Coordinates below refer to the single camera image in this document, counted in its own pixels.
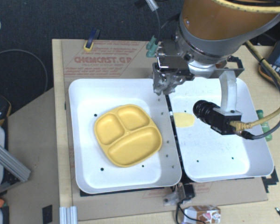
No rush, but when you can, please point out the brown and white carton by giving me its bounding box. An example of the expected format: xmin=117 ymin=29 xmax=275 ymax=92
xmin=182 ymin=204 xmax=222 ymax=224

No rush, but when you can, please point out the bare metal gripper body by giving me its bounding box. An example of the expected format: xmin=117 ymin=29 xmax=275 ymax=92
xmin=154 ymin=39 xmax=217 ymax=80

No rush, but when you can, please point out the yellow divided plate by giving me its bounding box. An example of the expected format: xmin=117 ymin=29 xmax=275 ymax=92
xmin=93 ymin=104 xmax=163 ymax=168

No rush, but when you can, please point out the white plastic tray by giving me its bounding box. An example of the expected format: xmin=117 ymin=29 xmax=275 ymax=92
xmin=68 ymin=78 xmax=183 ymax=194
xmin=165 ymin=77 xmax=275 ymax=183

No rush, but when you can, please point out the brown cardboard board red print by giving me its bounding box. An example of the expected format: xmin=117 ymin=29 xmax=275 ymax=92
xmin=60 ymin=39 xmax=269 ymax=221

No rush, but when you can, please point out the yellow flat oval slice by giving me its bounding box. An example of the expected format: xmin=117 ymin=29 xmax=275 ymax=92
xmin=173 ymin=112 xmax=196 ymax=128

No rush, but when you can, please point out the black cylinder on white bracket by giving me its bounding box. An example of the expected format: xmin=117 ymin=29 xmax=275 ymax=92
xmin=192 ymin=70 xmax=245 ymax=136

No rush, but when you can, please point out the black block with thin wires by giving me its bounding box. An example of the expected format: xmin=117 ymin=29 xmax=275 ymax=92
xmin=182 ymin=183 xmax=196 ymax=200

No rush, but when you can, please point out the green bottle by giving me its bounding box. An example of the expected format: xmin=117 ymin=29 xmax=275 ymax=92
xmin=255 ymin=109 xmax=273 ymax=142

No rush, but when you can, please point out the thin black and white rod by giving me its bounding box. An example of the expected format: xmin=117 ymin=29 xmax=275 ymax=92
xmin=165 ymin=94 xmax=186 ymax=206

